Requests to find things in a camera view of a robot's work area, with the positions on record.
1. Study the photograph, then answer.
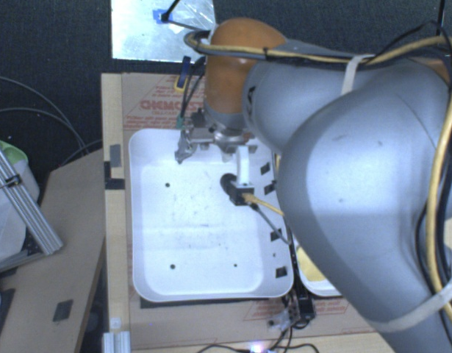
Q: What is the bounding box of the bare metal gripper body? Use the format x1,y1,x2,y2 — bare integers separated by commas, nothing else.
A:
182,117,249,153

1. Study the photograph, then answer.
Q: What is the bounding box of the white plastic tray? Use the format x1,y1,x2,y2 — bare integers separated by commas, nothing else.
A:
128,128,295,304
293,243,342,298

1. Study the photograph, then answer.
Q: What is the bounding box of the brown cardboard board red print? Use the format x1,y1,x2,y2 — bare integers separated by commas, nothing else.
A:
101,72,387,353

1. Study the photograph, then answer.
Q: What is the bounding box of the black cylinder on white bracket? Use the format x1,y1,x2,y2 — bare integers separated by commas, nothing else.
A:
220,145,257,207

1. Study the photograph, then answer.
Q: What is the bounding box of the black block with thin wires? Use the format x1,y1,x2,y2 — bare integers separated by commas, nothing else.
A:
295,291,317,322

